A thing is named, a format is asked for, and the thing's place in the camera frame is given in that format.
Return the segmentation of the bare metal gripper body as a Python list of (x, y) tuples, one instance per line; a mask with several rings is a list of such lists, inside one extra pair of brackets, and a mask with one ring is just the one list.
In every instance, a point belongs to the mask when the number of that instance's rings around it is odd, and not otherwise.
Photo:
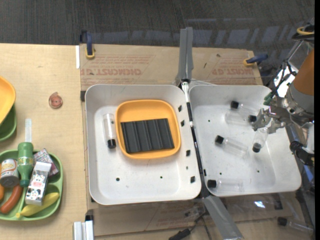
[(287, 100), (285, 97), (276, 97), (273, 99), (267, 115), (280, 122), (295, 123), (296, 125), (305, 125), (314, 121), (314, 115), (298, 105), (294, 100)]

